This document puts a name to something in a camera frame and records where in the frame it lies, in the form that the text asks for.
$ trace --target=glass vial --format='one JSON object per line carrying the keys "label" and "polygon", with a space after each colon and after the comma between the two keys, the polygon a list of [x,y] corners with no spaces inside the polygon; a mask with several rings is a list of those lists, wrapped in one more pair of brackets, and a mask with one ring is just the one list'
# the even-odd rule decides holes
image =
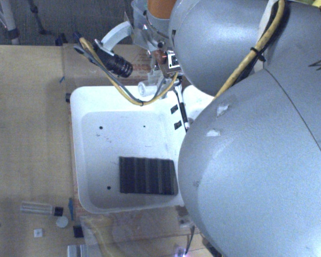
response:
{"label": "glass vial", "polygon": [[47,203],[36,203],[23,201],[20,206],[22,213],[40,214],[40,215],[52,215],[62,216],[63,208],[55,207]]}

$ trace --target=wire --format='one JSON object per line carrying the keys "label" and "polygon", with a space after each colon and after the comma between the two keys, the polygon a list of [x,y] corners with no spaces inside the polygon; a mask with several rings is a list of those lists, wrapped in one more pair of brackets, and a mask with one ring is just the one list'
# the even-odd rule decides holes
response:
{"label": "wire", "polygon": [[165,77],[162,79],[162,82],[160,82],[157,90],[156,90],[156,93],[154,94],[154,97],[156,97],[158,95],[158,93],[161,91],[161,88],[162,88],[162,85],[164,84],[165,82]]}
{"label": "wire", "polygon": [[115,77],[107,70],[107,68],[104,66],[104,64],[102,63],[102,61],[100,60],[100,58],[96,54],[95,50],[93,49],[93,46],[85,38],[81,37],[79,39],[79,41],[80,41],[81,45],[83,46],[83,48],[85,49],[87,55],[90,57],[90,59],[106,73],[107,78],[112,83],[112,85],[118,90],[118,92],[126,100],[128,100],[130,103],[132,103],[134,105],[144,106],[144,105],[149,105],[149,104],[154,103],[155,101],[157,101],[158,99],[163,97],[172,88],[173,84],[175,83],[175,81],[177,79],[178,72],[175,73],[175,75],[172,77],[172,80],[169,83],[169,85],[159,95],[157,95],[157,96],[155,95],[150,101],[139,100],[136,97],[134,97],[128,91],[128,89],[123,84],[121,84],[117,79],[115,79]]}
{"label": "wire", "polygon": [[189,243],[187,245],[187,248],[186,248],[186,251],[185,251],[185,254],[186,255],[188,252],[189,252],[189,248],[190,248],[190,245],[192,243],[192,240],[194,238],[194,232],[195,232],[195,226],[193,225],[191,228],[190,228],[190,240],[189,240]]}
{"label": "wire", "polygon": [[[263,51],[264,47],[269,43],[270,39],[276,32],[277,28],[279,27],[279,24],[282,20],[282,17],[284,15],[284,9],[285,9],[285,1],[279,0],[278,1],[278,9],[275,18],[273,19],[271,25],[268,27],[268,29],[263,33],[262,37],[259,39],[257,44],[254,46],[256,50]],[[258,56],[259,53],[255,52],[254,50],[251,50],[251,52],[241,61],[239,66],[233,71],[233,73],[230,75],[230,77],[226,80],[226,82],[223,84],[221,89],[218,91],[218,93],[215,95],[215,100],[217,97],[219,97],[223,92],[225,92],[227,89],[229,89],[231,86],[234,85],[237,78],[240,76],[240,74],[253,62],[253,60]]]}
{"label": "wire", "polygon": [[[277,9],[278,9],[278,4],[274,4],[273,7],[272,7],[272,10],[271,10],[271,15],[269,17],[269,21],[267,22],[266,24],[266,27],[265,27],[265,32],[266,30],[270,27],[270,25],[272,24],[275,16],[276,16],[276,12],[277,12]],[[288,13],[287,11],[287,7],[285,7],[285,11],[283,13],[283,16],[286,16]],[[233,85],[239,83],[241,80],[245,79],[246,77],[249,76],[250,72],[252,71],[252,69],[254,68],[255,64],[257,63],[258,60],[262,60],[262,61],[265,61],[265,58],[261,55],[262,53],[264,53],[264,51],[268,48],[269,44],[273,41],[274,38],[276,38],[280,31],[281,31],[281,28],[284,27],[285,25],[285,22],[287,21],[287,19],[285,18],[285,20],[283,20],[284,18],[282,18],[282,22],[280,24],[280,26],[277,28],[277,30],[275,31],[275,33],[271,36],[271,38],[269,39],[269,41],[265,44],[265,46],[263,47],[262,50],[260,50],[258,52],[258,55],[250,62],[250,64],[241,72],[241,74],[239,75],[239,77],[236,79],[236,81],[233,83]]]}

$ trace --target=clear plastic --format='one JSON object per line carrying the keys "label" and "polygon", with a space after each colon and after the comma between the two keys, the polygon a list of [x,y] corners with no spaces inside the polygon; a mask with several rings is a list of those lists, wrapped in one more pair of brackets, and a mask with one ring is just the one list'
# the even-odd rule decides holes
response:
{"label": "clear plastic", "polygon": [[182,222],[178,208],[184,209],[164,207],[81,216],[88,255],[183,257],[188,249],[188,257],[211,256],[199,229],[191,231],[187,221]]}
{"label": "clear plastic", "polygon": [[144,11],[147,10],[147,0],[133,0],[131,6],[133,8],[134,27],[142,29],[144,24],[146,24]]}
{"label": "clear plastic", "polygon": [[62,216],[63,208],[55,207],[47,203],[23,201],[20,206],[22,213]]}

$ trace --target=white cap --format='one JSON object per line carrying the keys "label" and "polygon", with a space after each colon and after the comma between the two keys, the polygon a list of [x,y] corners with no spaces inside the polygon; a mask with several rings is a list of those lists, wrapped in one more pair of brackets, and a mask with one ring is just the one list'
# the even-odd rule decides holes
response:
{"label": "white cap", "polygon": [[34,229],[33,230],[33,236],[35,238],[43,237],[43,229]]}
{"label": "white cap", "polygon": [[61,216],[57,219],[56,225],[59,228],[65,228],[68,225],[68,222],[69,222],[69,220],[66,216]]}
{"label": "white cap", "polygon": [[156,85],[147,85],[146,82],[139,82],[138,83],[138,91],[141,96],[149,96],[155,94],[157,91]]}

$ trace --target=black cable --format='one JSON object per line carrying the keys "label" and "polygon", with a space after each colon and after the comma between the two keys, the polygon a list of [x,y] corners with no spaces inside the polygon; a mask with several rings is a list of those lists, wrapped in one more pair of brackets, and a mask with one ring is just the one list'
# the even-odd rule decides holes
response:
{"label": "black cable", "polygon": [[140,99],[137,99],[136,97],[134,97],[134,95],[119,81],[117,80],[112,73],[110,73],[104,66],[102,66],[95,58],[92,54],[90,54],[89,52],[83,50],[86,55],[89,57],[89,59],[91,60],[92,63],[94,63],[95,65],[97,65],[100,69],[102,69],[112,80],[114,80],[115,83],[117,83],[125,92],[126,94],[128,94],[129,97],[131,97],[134,101],[139,102],[143,105],[143,101],[141,101]]}
{"label": "black cable", "polygon": [[163,83],[165,82],[165,77],[162,79],[162,82],[160,82],[157,90],[156,90],[156,93],[154,94],[154,98],[158,95],[158,93],[161,91],[161,88],[162,88],[162,85]]}
{"label": "black cable", "polygon": [[[233,85],[237,84],[238,82],[240,82],[241,80],[247,78],[252,69],[254,68],[256,62],[259,60],[260,57],[263,57],[263,53],[265,52],[265,50],[268,48],[268,46],[279,36],[279,34],[281,33],[281,31],[284,29],[286,22],[287,22],[287,17],[288,17],[288,3],[286,1],[284,1],[285,5],[284,5],[284,13],[283,13],[283,17],[281,20],[281,24],[278,26],[278,28],[276,29],[276,31],[273,33],[273,35],[270,37],[270,39],[268,40],[268,42],[265,44],[265,46],[263,47],[262,50],[259,50],[257,52],[257,56],[248,64],[248,66],[241,72],[241,74],[239,75],[239,77],[236,79],[236,81],[233,83]],[[269,21],[266,24],[265,30],[263,32],[263,34],[267,31],[267,29],[271,26],[274,18],[276,17],[278,11],[278,2],[275,3],[272,7],[271,10],[271,15],[269,17]]]}
{"label": "black cable", "polygon": [[178,77],[178,83],[176,85],[173,85],[174,87],[177,87],[182,84],[182,76]]}
{"label": "black cable", "polygon": [[188,243],[188,245],[187,245],[187,248],[186,248],[186,251],[185,251],[185,255],[189,252],[189,248],[190,248],[190,245],[191,245],[192,240],[193,240],[193,237],[194,237],[194,232],[195,232],[195,226],[193,225],[193,226],[190,228],[191,238],[190,238],[189,243]]}

